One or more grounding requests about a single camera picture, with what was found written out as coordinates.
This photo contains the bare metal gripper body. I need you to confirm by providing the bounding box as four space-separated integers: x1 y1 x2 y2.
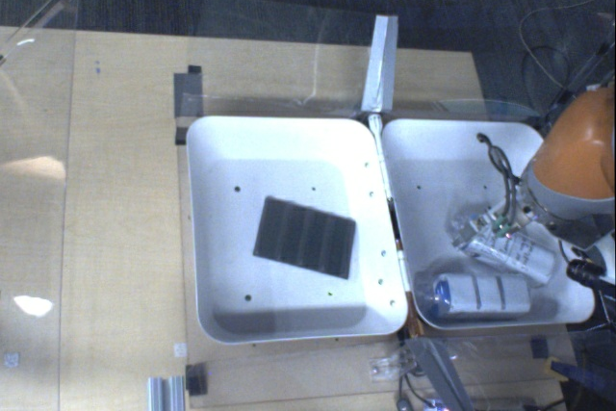
475 200 555 243

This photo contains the clear bottle with blue cap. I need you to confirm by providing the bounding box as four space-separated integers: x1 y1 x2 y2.
414 271 533 321

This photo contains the white plastic tray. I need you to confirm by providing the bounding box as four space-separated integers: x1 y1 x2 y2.
380 117 597 331
185 114 409 346

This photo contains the black ribbed flat rectangle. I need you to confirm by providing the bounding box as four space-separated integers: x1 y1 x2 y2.
252 195 358 281

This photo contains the black cylinder on white bracket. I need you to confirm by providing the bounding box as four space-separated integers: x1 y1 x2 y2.
565 231 616 291

